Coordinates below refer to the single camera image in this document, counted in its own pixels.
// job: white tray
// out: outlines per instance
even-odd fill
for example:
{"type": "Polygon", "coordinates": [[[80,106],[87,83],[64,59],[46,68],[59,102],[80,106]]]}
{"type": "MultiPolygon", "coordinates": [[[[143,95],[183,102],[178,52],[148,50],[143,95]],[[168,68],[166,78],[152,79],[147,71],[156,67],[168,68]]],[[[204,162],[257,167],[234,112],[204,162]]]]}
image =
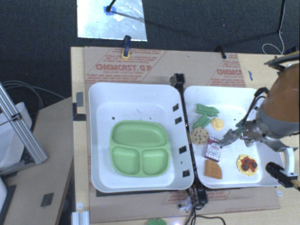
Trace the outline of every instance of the white tray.
{"type": "MultiPolygon", "coordinates": [[[[235,129],[235,124],[239,122],[246,114],[252,99],[254,98],[254,89],[249,88],[227,88],[227,87],[202,87],[191,86],[184,92],[184,98],[187,108],[187,117],[192,132],[192,126],[200,117],[196,111],[196,104],[200,103],[206,106],[217,108],[225,127],[221,131],[216,131],[211,124],[205,129],[209,135],[217,139],[222,139],[223,135],[229,129],[235,129]]],[[[252,110],[248,120],[255,119],[255,110],[252,110]]],[[[265,170],[268,162],[274,162],[284,167],[280,153],[274,152],[264,143],[256,142],[251,147],[246,147],[244,141],[238,139],[236,142],[223,147],[219,165],[222,169],[222,179],[214,179],[204,175],[203,156],[205,146],[194,145],[195,162],[200,181],[208,188],[244,188],[244,187],[262,187],[278,186],[276,179],[271,177],[265,170]],[[246,176],[239,172],[236,161],[240,154],[246,154],[256,159],[258,171],[254,176],[246,176]]]]}
{"type": "Polygon", "coordinates": [[[194,173],[179,92],[169,85],[100,82],[89,91],[91,132],[91,177],[105,193],[179,190],[190,187],[194,173]],[[157,177],[137,178],[117,173],[110,159],[111,129],[122,120],[152,121],[162,125],[170,140],[170,165],[157,177]],[[179,153],[179,148],[186,152],[179,153]],[[184,171],[189,176],[183,177],[184,171]]]}

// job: toy bread slice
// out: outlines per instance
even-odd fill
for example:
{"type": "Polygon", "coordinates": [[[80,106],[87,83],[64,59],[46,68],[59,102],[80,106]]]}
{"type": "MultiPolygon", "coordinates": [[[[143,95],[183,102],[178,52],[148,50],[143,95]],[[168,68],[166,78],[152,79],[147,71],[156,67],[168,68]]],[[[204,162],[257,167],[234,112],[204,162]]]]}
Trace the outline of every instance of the toy bread slice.
{"type": "Polygon", "coordinates": [[[216,178],[216,179],[222,179],[222,170],[219,166],[219,164],[211,161],[211,160],[205,160],[205,176],[216,178]]]}

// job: white cable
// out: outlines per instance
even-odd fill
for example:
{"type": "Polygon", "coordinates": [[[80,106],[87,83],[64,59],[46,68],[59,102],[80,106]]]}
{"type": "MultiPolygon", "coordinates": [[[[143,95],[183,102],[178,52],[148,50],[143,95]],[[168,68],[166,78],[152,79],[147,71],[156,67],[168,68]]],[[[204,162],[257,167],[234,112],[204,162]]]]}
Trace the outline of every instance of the white cable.
{"type": "Polygon", "coordinates": [[[282,44],[282,51],[280,51],[280,49],[277,48],[277,47],[276,47],[275,45],[273,45],[273,44],[265,43],[264,45],[262,45],[262,51],[263,51],[264,54],[267,54],[267,53],[265,52],[265,50],[264,50],[264,47],[265,47],[266,45],[269,45],[269,46],[272,46],[272,47],[276,48],[277,51],[278,51],[281,55],[284,53],[284,51],[285,51],[285,44],[284,44],[283,39],[282,39],[282,37],[281,37],[281,28],[282,28],[282,23],[283,23],[283,18],[284,18],[284,16],[285,16],[285,4],[284,4],[284,6],[283,6],[282,20],[281,20],[281,24],[280,24],[279,32],[278,32],[278,35],[279,35],[279,38],[280,38],[280,41],[281,41],[281,44],[282,44]]]}

